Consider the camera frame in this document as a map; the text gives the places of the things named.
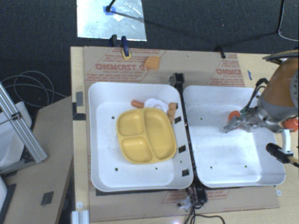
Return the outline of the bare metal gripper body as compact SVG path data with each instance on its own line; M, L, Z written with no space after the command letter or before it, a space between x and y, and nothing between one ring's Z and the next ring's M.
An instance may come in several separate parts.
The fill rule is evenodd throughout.
M243 108L240 111L240 114L242 126L243 124L256 124L257 127L255 129L267 128L273 133L280 133L282 132L282 130L286 129L283 123L290 119L275 119L274 117L269 115L265 109L260 109L259 107L253 107L248 109Z

